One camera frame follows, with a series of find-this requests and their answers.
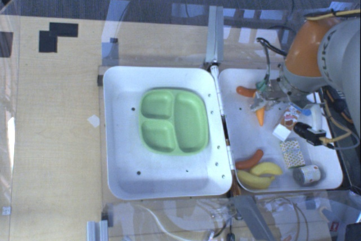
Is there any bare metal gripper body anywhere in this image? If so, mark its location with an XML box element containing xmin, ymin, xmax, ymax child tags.
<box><xmin>261</xmin><ymin>78</ymin><xmax>292</xmax><ymax>107</ymax></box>

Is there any orange carrot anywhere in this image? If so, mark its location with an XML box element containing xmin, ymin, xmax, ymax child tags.
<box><xmin>254</xmin><ymin>106</ymin><xmax>266</xmax><ymax>127</ymax></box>

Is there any orange red sausage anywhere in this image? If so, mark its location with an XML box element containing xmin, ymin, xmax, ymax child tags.
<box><xmin>235</xmin><ymin>148</ymin><xmax>265</xmax><ymax>170</ymax></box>
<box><xmin>236</xmin><ymin>85</ymin><xmax>258</xmax><ymax>98</ymax></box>

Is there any white plastic tray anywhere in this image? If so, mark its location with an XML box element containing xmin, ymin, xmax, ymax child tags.
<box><xmin>218</xmin><ymin>68</ymin><xmax>344</xmax><ymax>194</ymax></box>
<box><xmin>102</xmin><ymin>65</ymin><xmax>234</xmax><ymax>201</ymax></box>

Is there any white printed carton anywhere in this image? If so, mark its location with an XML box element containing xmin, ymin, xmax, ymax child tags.
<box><xmin>272</xmin><ymin>104</ymin><xmax>302</xmax><ymax>142</ymax></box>

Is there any thin black and white rod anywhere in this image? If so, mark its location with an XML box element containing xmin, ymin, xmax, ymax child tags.
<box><xmin>209</xmin><ymin>63</ymin><xmax>235</xmax><ymax>170</ymax></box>

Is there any yellow patterned carton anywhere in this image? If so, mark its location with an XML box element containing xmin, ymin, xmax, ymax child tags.
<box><xmin>279</xmin><ymin>139</ymin><xmax>306</xmax><ymax>170</ymax></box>

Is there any yellow banana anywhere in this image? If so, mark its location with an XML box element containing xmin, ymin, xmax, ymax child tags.
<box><xmin>236</xmin><ymin>169</ymin><xmax>276</xmax><ymax>190</ymax></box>
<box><xmin>249</xmin><ymin>161</ymin><xmax>284</xmax><ymax>177</ymax></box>

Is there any green divided plate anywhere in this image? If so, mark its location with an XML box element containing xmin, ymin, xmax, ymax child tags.
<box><xmin>138</xmin><ymin>88</ymin><xmax>210</xmax><ymax>156</ymax></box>

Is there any white printed can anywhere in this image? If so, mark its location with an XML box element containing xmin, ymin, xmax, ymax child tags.
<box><xmin>292</xmin><ymin>164</ymin><xmax>322</xmax><ymax>187</ymax></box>

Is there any black cylinder on white bracket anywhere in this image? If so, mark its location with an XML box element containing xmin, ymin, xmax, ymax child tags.
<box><xmin>293</xmin><ymin>103</ymin><xmax>328</xmax><ymax>147</ymax></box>

